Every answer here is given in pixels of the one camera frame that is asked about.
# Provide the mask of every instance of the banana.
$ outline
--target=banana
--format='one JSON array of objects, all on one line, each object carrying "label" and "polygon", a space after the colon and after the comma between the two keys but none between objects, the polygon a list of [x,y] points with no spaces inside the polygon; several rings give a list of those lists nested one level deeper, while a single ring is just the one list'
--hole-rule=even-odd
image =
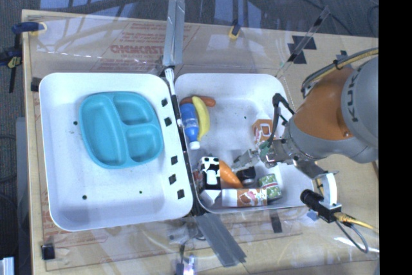
[{"label": "banana", "polygon": [[196,109],[196,113],[198,114],[198,141],[200,142],[202,136],[204,136],[211,128],[211,119],[209,117],[209,110],[207,109],[206,103],[204,103],[201,98],[193,96],[192,103],[194,105],[194,108]]}]

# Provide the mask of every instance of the white bottle cap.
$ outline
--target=white bottle cap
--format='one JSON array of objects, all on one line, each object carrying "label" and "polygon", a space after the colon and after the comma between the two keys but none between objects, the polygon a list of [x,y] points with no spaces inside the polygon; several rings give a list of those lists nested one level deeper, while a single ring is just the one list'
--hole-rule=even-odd
[{"label": "white bottle cap", "polygon": [[190,147],[192,150],[199,149],[199,148],[200,148],[200,143],[199,143],[199,141],[193,141],[193,142],[191,142],[191,143],[189,144],[189,147]]}]

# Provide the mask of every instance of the blue object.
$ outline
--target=blue object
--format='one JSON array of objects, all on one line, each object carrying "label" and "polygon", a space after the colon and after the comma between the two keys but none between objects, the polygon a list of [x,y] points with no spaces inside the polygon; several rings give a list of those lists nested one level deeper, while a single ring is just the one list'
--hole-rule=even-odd
[{"label": "blue object", "polygon": [[137,93],[90,95],[80,105],[79,122],[90,157],[105,168],[148,163],[164,148],[155,110]]},{"label": "blue object", "polygon": [[180,113],[185,134],[189,138],[189,147],[191,149],[199,149],[199,122],[196,116],[196,108],[193,106],[193,103],[185,103],[180,106]]}]

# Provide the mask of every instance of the can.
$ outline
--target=can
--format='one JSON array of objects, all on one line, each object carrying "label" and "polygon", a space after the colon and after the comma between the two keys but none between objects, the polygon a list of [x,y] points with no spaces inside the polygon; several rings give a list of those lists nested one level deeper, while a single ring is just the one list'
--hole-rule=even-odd
[{"label": "can", "polygon": [[257,181],[260,188],[267,190],[267,199],[268,202],[273,202],[282,197],[282,190],[276,180],[275,174],[269,174],[262,176]]}]

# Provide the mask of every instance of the white plastic tray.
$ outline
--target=white plastic tray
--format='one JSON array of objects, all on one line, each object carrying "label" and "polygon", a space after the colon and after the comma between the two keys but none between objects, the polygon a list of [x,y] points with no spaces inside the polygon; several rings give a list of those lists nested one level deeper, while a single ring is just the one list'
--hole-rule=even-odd
[{"label": "white plastic tray", "polygon": [[[164,150],[157,159],[104,169],[89,157],[80,133],[79,107],[87,96],[107,91],[137,92],[152,104],[164,138]],[[81,231],[181,218],[191,210],[178,128],[169,89],[161,78],[53,73],[42,79],[39,95],[50,215],[56,225]]]},{"label": "white plastic tray", "polygon": [[[211,129],[203,136],[201,148],[189,150],[192,169],[196,169],[203,156],[215,156],[231,165],[233,160],[247,149],[254,149],[252,125],[257,119],[273,119],[272,97],[282,94],[287,100],[282,84],[273,76],[255,73],[186,73],[177,78],[176,94],[180,100],[192,95],[203,95],[216,100],[208,108]],[[291,114],[280,105],[282,115],[289,119]],[[284,127],[279,121],[276,134],[281,136]],[[313,189],[312,181],[292,165],[279,164],[267,169],[263,163],[256,166],[256,176],[274,173],[283,197],[264,207],[236,209],[223,207],[221,198],[210,207],[199,198],[202,206],[212,213],[257,211],[303,206],[300,195],[305,189]]]}]

